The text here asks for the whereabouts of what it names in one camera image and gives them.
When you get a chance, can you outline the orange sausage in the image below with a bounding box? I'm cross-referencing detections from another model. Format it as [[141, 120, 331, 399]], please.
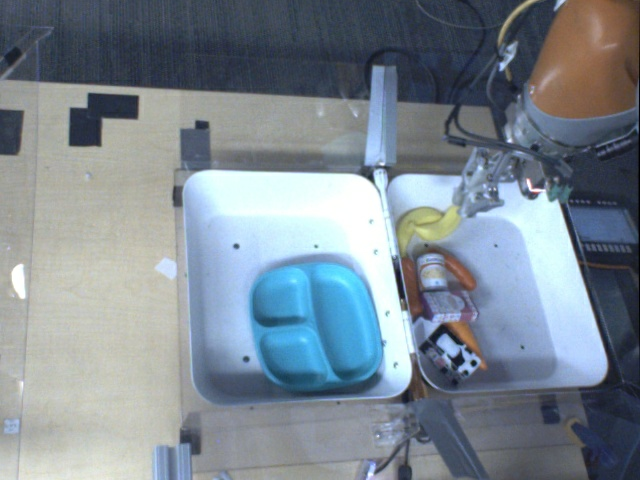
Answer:
[[400, 256, 424, 320], [438, 251, 478, 291]]

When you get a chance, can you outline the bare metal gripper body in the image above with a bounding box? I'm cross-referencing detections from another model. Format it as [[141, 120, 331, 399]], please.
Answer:
[[479, 101, 574, 200]]

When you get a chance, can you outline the black and white carton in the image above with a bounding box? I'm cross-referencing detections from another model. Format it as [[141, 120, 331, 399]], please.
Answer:
[[418, 324, 483, 387]]

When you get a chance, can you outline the yellow banana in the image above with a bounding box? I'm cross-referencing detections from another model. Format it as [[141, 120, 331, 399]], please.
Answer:
[[395, 204, 463, 259]]

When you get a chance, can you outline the white plastic tray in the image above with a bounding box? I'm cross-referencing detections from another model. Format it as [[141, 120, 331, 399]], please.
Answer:
[[385, 172, 610, 395], [181, 169, 414, 407]]

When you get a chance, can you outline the black cylinder on white bracket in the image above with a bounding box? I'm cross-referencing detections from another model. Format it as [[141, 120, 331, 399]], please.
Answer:
[[592, 130, 640, 163]]

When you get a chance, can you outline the orange carrot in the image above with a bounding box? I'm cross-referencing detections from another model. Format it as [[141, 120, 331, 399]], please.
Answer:
[[445, 321, 489, 372]]

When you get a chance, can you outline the blue divided plate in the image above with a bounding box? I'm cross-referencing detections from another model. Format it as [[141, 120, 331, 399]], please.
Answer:
[[248, 261, 386, 395]]

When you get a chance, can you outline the small white and orange can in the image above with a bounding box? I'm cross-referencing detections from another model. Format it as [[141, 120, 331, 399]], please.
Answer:
[[415, 252, 450, 292]]

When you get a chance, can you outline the pink carton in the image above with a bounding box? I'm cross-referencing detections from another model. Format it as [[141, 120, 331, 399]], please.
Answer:
[[419, 288, 480, 325]]

